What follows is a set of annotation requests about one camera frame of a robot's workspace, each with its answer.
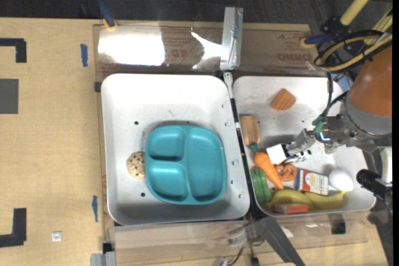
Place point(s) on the orange juice carton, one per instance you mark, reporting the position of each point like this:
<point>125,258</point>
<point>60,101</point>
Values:
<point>311,182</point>

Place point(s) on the black cylinder on white bracket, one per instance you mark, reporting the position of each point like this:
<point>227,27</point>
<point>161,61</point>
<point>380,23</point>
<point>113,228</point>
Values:
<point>372,182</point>

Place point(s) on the white black-spotted milk carton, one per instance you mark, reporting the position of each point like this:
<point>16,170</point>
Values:
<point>275,153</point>

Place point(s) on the tan chocolate chip biscuit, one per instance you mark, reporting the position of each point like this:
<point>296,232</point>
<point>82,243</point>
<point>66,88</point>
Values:
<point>136,165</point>

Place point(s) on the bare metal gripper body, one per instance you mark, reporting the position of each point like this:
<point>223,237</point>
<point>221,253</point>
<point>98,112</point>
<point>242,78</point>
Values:
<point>341,131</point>

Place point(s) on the small white square piece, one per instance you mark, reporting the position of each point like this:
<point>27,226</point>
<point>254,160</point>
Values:
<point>56,236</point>

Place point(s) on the green ribbed vegetable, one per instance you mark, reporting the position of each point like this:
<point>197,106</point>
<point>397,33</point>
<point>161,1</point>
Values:
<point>261,186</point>

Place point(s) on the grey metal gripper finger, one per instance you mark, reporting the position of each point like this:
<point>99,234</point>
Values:
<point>304,140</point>

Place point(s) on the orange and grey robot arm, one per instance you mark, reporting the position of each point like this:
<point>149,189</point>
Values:
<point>372,84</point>

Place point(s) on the white plastic tray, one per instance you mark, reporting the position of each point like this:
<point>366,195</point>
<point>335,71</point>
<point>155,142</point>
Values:
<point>311,115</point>
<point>174,96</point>

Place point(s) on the orange carrot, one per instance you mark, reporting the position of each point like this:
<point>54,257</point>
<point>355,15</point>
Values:
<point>268,168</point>

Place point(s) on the orange rectangular block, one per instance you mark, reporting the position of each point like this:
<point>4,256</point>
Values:
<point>290,208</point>

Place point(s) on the orange waffle cracker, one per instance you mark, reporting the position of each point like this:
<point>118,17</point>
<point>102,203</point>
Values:
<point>283,100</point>

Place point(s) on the white egg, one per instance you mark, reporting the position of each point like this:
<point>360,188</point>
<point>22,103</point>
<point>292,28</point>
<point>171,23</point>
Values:
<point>340,180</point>

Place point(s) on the yellow banana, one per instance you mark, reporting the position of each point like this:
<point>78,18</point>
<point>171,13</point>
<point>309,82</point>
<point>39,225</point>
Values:
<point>325,201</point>
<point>290,197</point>

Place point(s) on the teal divided plate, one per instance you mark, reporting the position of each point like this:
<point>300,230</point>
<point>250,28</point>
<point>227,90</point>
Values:
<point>187,165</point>

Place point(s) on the brown pretzel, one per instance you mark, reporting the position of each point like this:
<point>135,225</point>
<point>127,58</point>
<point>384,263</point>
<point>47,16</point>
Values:
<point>288,172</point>

